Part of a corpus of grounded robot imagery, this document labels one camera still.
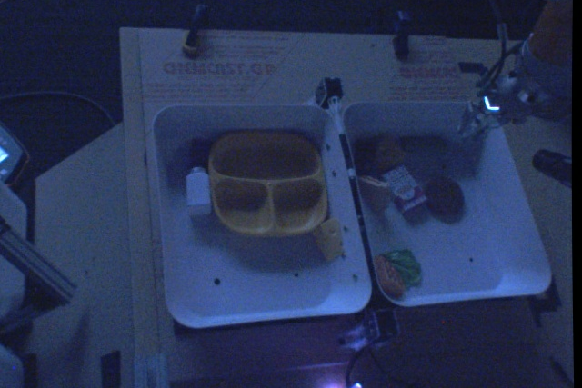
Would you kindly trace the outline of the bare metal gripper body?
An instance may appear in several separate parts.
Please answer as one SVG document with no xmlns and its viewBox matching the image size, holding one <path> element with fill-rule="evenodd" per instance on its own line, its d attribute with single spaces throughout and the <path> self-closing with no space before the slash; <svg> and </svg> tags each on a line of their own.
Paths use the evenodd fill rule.
<svg viewBox="0 0 582 388">
<path fill-rule="evenodd" d="M 482 80 L 477 86 L 475 122 L 507 124 L 524 121 L 533 112 L 530 97 L 527 79 L 517 72 Z"/>
</svg>

